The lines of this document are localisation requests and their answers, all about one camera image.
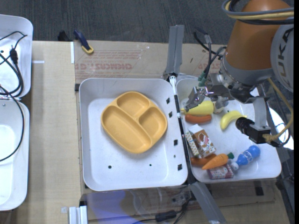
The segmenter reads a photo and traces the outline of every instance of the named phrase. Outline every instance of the yellow banana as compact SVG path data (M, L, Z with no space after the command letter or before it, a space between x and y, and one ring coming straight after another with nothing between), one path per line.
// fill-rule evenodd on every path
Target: yellow banana
M190 109L188 112L184 108L181 108L181 111L184 114L192 114L192 115L207 115L212 114L214 111L214 105L211 100L204 100L198 106Z
M240 117L246 118L247 115L242 115L239 111L233 110L230 112L227 112L225 115L222 116L220 120L220 128L222 130L226 129L229 123L235 119L238 119Z

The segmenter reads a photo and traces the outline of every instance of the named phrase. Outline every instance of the blue bottle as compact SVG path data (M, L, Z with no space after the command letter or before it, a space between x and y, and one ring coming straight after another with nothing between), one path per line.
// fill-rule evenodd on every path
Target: blue bottle
M251 145L247 150L238 156L236 162L230 164L233 170L238 170L239 166L247 165L261 154L261 150L256 145Z

